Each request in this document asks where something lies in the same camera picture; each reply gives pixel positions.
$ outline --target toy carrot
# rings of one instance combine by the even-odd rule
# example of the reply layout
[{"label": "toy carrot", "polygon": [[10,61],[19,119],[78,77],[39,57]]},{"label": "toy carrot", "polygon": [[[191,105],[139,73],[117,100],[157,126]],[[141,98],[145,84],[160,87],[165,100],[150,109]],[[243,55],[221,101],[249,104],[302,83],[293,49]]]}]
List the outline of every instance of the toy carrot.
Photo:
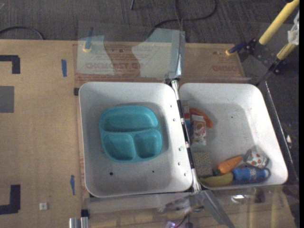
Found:
[{"label": "toy carrot", "polygon": [[220,172],[222,174],[226,174],[226,173],[230,172],[233,168],[235,168],[242,159],[243,159],[243,156],[240,155],[240,156],[225,160],[221,164],[218,165],[218,169],[220,170]]},{"label": "toy carrot", "polygon": [[189,112],[190,112],[190,115],[203,116],[203,117],[204,117],[204,120],[205,120],[205,122],[206,122],[206,126],[207,126],[208,128],[213,127],[213,123],[212,123],[212,121],[210,120],[210,118],[209,118],[205,113],[203,113],[202,111],[200,111],[199,109],[193,108],[193,107],[192,107],[192,108],[190,108]]}]

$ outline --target white bin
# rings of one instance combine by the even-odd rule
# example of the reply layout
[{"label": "white bin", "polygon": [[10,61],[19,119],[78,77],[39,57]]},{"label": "white bin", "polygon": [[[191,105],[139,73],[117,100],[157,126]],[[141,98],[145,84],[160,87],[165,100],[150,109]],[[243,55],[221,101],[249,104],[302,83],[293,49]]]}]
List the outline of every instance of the white bin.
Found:
[{"label": "white bin", "polygon": [[[184,84],[181,100],[204,111],[213,121],[207,145],[215,169],[225,159],[255,147],[270,158],[271,171],[262,183],[242,187],[279,185],[287,168],[261,92],[248,84]],[[96,197],[182,192],[192,185],[192,174],[174,91],[161,83],[90,82],[79,91],[84,144],[85,184]],[[117,163],[103,151],[98,121],[102,112],[117,105],[151,108],[161,123],[163,150],[155,159]],[[237,186],[208,187],[233,189]]]}]

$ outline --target teal divided plate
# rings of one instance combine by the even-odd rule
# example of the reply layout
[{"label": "teal divided plate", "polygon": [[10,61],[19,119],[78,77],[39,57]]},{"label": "teal divided plate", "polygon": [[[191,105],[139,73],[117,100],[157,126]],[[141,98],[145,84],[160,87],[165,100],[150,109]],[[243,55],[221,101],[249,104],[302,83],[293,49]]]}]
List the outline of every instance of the teal divided plate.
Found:
[{"label": "teal divided plate", "polygon": [[111,107],[100,116],[99,129],[104,152],[115,162],[147,161],[162,152],[159,121],[146,106]]}]

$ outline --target cable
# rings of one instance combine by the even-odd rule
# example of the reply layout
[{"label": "cable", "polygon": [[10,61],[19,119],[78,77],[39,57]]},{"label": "cable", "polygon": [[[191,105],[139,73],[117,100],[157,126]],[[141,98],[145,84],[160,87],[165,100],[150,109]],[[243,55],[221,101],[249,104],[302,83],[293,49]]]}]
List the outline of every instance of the cable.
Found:
[{"label": "cable", "polygon": [[2,34],[4,32],[7,32],[7,31],[10,31],[10,30],[13,30],[13,29],[29,29],[29,30],[35,32],[40,37],[41,40],[44,40],[43,35],[38,30],[36,30],[34,28],[31,28],[31,27],[25,27],[25,26],[12,26],[12,27],[8,27],[8,28],[0,30],[0,34]]},{"label": "cable", "polygon": [[178,225],[174,226],[174,228],[180,227],[182,225],[182,223],[184,223],[184,221],[186,220],[186,218],[187,218],[187,215],[184,217],[184,219]]},{"label": "cable", "polygon": [[197,18],[180,18],[179,17],[179,8],[178,8],[179,7],[179,0],[174,0],[174,12],[175,12],[175,15],[176,15],[176,19],[167,19],[167,20],[161,21],[158,24],[154,25],[153,28],[158,28],[159,26],[161,26],[165,23],[168,23],[168,22],[177,21],[179,26],[180,26],[180,29],[182,30],[182,22],[183,21],[196,21],[196,20],[206,19],[206,18],[210,17],[216,11],[216,8],[217,8],[216,0],[212,0],[212,4],[213,4],[212,11],[205,16],[201,16],[201,17],[197,17]]}]

